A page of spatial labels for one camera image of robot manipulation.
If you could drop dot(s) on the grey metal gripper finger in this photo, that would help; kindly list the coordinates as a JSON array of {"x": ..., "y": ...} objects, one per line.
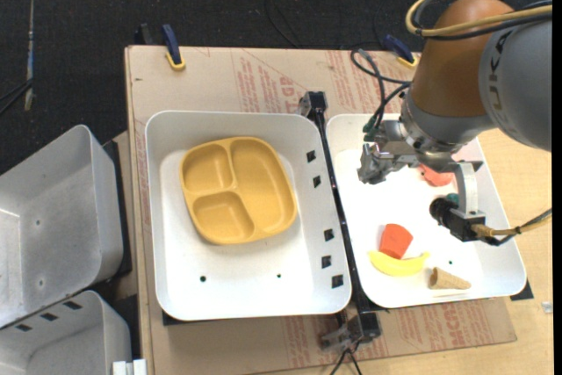
[
  {"x": 385, "y": 171},
  {"x": 367, "y": 166}
]

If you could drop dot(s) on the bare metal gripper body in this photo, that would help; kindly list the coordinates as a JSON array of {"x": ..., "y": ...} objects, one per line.
[{"x": 401, "y": 147}]

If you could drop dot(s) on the orange toy wedge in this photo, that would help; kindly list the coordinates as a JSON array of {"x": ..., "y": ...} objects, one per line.
[{"x": 395, "y": 240}]

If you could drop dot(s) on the tan ice cream cone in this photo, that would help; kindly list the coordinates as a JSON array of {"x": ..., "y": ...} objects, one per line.
[{"x": 448, "y": 280}]

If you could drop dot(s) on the brown cardboard board, red print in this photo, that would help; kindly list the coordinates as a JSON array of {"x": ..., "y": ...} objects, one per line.
[{"x": 246, "y": 74}]

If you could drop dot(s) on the pink toy food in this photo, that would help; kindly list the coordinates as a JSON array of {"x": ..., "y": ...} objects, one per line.
[{"x": 437, "y": 177}]

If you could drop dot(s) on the yellow banana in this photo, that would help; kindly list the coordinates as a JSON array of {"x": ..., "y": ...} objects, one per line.
[{"x": 397, "y": 267}]

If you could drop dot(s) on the white plastic tray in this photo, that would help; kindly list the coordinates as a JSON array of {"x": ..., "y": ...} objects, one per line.
[
  {"x": 52, "y": 224},
  {"x": 246, "y": 281},
  {"x": 70, "y": 342},
  {"x": 395, "y": 206}
]

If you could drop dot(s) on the black cylinder on white bracket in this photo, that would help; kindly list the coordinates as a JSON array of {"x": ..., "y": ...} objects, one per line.
[{"x": 466, "y": 206}]

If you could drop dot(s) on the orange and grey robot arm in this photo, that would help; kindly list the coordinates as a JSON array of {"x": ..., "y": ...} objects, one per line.
[{"x": 465, "y": 70}]

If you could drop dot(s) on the thin black rod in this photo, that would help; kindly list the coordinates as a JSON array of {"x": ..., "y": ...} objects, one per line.
[{"x": 341, "y": 206}]

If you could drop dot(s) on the yellow divided plate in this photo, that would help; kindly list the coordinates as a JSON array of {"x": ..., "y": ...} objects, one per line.
[{"x": 239, "y": 189}]

